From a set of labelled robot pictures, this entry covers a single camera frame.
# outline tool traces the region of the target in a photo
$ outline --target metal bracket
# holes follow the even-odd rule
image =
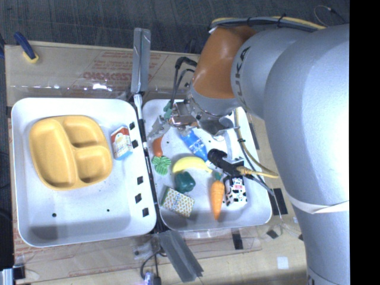
[[[13,266],[0,271],[0,285],[13,285],[14,280],[25,278],[25,266]]]
[[[168,230],[158,234],[161,247],[165,250],[174,269],[183,283],[194,281],[202,276],[203,268],[200,266],[185,241],[174,230]]]
[[[184,102],[177,102],[173,105],[172,117],[169,119],[169,124],[175,128],[198,126],[196,118],[189,113]]]
[[[140,93],[148,89],[150,61],[150,30],[135,28],[132,61],[131,93]]]

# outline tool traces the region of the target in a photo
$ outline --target carrot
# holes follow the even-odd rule
[[[211,208],[216,220],[219,219],[223,195],[224,184],[220,180],[216,180],[211,186]]]
[[[162,148],[161,148],[161,140],[162,140],[163,137],[164,137],[164,135],[162,135],[161,137],[156,138],[153,141],[153,145],[152,146],[153,146],[154,156],[161,157],[163,155]]]

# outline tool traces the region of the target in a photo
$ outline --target green pepper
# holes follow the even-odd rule
[[[187,171],[175,174],[174,182],[176,190],[180,193],[190,192],[195,187],[195,180]]]

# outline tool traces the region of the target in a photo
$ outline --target plastic bottle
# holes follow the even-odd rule
[[[208,160],[206,146],[193,130],[182,131],[180,133],[180,138],[185,142],[194,155],[202,158],[205,162]]]

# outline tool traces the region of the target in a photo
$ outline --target patterned box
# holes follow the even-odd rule
[[[113,156],[117,160],[122,160],[133,151],[131,137],[127,126],[121,126],[111,133],[111,143]]]
[[[184,217],[189,217],[195,200],[170,187],[166,187],[161,206]]]

